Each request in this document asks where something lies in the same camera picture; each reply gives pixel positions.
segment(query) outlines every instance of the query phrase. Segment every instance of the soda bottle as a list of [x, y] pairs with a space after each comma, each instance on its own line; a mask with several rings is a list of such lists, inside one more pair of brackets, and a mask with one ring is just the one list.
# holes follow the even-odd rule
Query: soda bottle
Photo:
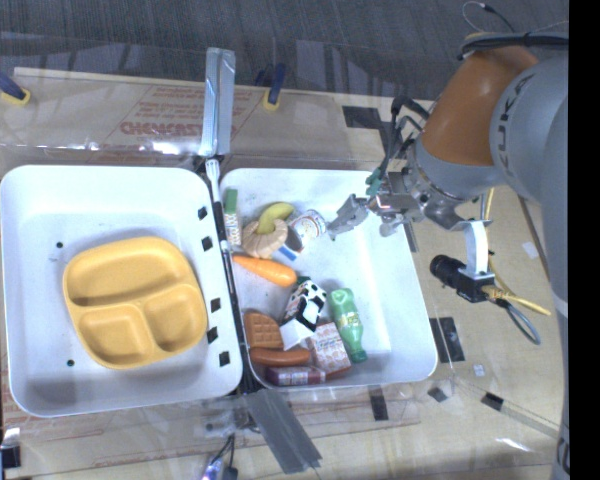
[[349, 359], [353, 363], [366, 361], [367, 353], [362, 348], [363, 327], [353, 301], [353, 291], [350, 288], [340, 288], [331, 292], [327, 300]]

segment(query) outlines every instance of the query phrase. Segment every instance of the can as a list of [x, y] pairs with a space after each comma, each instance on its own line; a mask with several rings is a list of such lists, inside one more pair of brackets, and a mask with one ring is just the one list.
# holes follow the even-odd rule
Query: can
[[327, 232], [327, 222], [315, 210], [307, 210], [301, 215], [291, 215], [287, 219], [289, 234], [285, 245], [295, 251], [302, 252], [311, 240]]

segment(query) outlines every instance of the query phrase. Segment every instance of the bottle label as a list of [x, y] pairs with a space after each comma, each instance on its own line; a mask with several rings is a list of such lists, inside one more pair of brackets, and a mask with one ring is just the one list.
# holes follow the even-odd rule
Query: bottle label
[[349, 313], [341, 315], [340, 318], [338, 318], [336, 324], [338, 326], [338, 329], [342, 329], [347, 325], [360, 325], [360, 317], [358, 316], [358, 313], [356, 313], [355, 311], [351, 311]]

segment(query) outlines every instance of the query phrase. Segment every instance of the croissant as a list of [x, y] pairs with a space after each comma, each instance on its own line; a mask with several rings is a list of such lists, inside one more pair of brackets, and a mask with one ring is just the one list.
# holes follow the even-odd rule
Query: croissant
[[242, 230], [242, 248], [254, 258], [270, 258], [287, 240], [289, 227], [281, 219], [274, 219], [274, 230], [266, 235], [256, 233], [258, 221], [247, 224]]

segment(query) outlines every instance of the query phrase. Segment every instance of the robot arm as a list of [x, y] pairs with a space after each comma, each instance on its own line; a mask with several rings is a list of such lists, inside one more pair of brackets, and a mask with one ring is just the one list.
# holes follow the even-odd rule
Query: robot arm
[[453, 277], [454, 283], [462, 285], [457, 290], [460, 295], [479, 302], [485, 298], [481, 287], [493, 284], [483, 265], [487, 252], [480, 227], [489, 222], [467, 221], [457, 214], [456, 207], [502, 184], [541, 205], [543, 227], [551, 230], [544, 238], [565, 375], [561, 435], [552, 478], [564, 480], [570, 478], [568, 56], [539, 62], [526, 46], [568, 49], [568, 37], [484, 34], [465, 42], [463, 54], [468, 55], [462, 65], [430, 115], [423, 116], [426, 122], [418, 137], [403, 144], [406, 165], [402, 172], [387, 173], [384, 165], [379, 175], [374, 173], [376, 178], [368, 180], [368, 197], [352, 194], [328, 231], [335, 239], [369, 212], [381, 217], [382, 235], [424, 218], [449, 231], [462, 230], [468, 264], [457, 262], [454, 267], [447, 263], [443, 268], [436, 258], [431, 270], [438, 277]]

